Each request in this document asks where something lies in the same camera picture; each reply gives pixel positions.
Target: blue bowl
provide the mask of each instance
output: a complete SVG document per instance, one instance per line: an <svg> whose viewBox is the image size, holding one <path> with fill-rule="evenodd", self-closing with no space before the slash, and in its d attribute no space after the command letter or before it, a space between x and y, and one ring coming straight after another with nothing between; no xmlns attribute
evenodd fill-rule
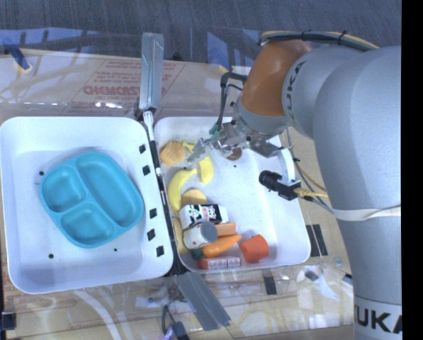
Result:
<svg viewBox="0 0 423 340"><path fill-rule="evenodd" d="M65 237L84 248L119 237L145 210L129 176L101 152L80 154L48 171L40 182L40 198Z"/></svg>

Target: orange carrot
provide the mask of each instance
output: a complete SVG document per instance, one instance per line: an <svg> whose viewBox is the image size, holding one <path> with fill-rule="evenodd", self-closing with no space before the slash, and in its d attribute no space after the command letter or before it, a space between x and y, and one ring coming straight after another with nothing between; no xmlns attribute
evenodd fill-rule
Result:
<svg viewBox="0 0 423 340"><path fill-rule="evenodd" d="M215 242L209 243L206 246L196 250L198 256L204 256L206 258L214 258L219 256L221 253L230 249L230 247L241 239L240 234L227 235L225 237L218 238Z"/></svg>
<svg viewBox="0 0 423 340"><path fill-rule="evenodd" d="M254 235L239 245L246 262L257 262L259 259L269 255L269 246L266 240L260 235Z"/></svg>

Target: white tray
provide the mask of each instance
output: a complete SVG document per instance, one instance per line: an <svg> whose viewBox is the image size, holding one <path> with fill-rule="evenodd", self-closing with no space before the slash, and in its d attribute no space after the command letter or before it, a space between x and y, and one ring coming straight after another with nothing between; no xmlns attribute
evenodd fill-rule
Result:
<svg viewBox="0 0 423 340"><path fill-rule="evenodd" d="M141 192L145 212L125 234L85 249L55 226L41 203L38 186L41 171L90 150L108 154L120 164ZM150 168L148 175L144 166ZM173 252L150 146L145 129L135 120L12 118L0 127L0 172L9 275L23 292L157 278L171 268ZM149 239L152 230L154 237Z"/></svg>
<svg viewBox="0 0 423 340"><path fill-rule="evenodd" d="M208 131L215 121L216 118L210 117L162 118L154 127L158 149L169 140L195 144L200 137L209 138ZM190 188L201 190L209 203L220 204L227 209L230 221L237 223L237 233L242 235L242 240L261 234L270 247L269 257L258 263L244 262L237 245L226 254L240 257L243 270L304 262L310 255L310 240L298 200L287 201L258 181L263 170L280 172L278 160L265 159L248 149L237 161L224 159L216 150L211 152L211 158L215 167L213 180L204 185L199 176L192 175L183 192ZM184 161L174 166L161 164L166 185L184 165ZM181 260L190 271L209 271L200 269L190 253L182 255Z"/></svg>

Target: clear plastic sheet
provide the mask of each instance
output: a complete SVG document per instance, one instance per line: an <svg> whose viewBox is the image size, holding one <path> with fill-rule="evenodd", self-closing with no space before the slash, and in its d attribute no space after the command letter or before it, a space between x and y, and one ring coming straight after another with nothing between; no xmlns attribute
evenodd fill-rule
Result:
<svg viewBox="0 0 423 340"><path fill-rule="evenodd" d="M233 50L225 42L227 35L241 37L247 49ZM258 32L247 30L191 31L178 52L166 37L162 107L156 119L217 116L220 76L231 67L249 71L259 51L257 38ZM18 43L32 64L30 72L18 70L4 54L7 40ZM5 30L0 31L0 47L0 124L16 115L134 116L138 93L131 87L140 83L141 36L59 28ZM114 90L97 94L100 88L95 86L106 84ZM116 85L121 93L131 93L129 99L117 99ZM227 102L236 98L237 90L232 90ZM313 142L291 134L296 156L320 181ZM163 339L163 327L167 330L172 319L182 322L193 339L242 339L350 325L353 289L336 220L314 203L301 201L300 206L315 241L305 263L204 275L231 318L229 326L213 331L203 331L195 310L168 276L61 293L22 293L11 283L2 243L4 308L16 314L16 327L7 330L7 338Z"/></svg>

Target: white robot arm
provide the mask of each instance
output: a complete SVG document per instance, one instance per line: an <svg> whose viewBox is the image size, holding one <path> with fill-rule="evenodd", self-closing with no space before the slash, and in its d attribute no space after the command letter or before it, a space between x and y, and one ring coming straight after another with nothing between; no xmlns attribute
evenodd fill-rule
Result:
<svg viewBox="0 0 423 340"><path fill-rule="evenodd" d="M314 40L326 44L313 49L306 41ZM233 120L220 123L211 144L224 155L250 148L274 157L281 148L269 139L287 127L314 140L350 260L354 338L402 339L401 48L338 33L261 41ZM282 175L259 179L291 193Z"/></svg>

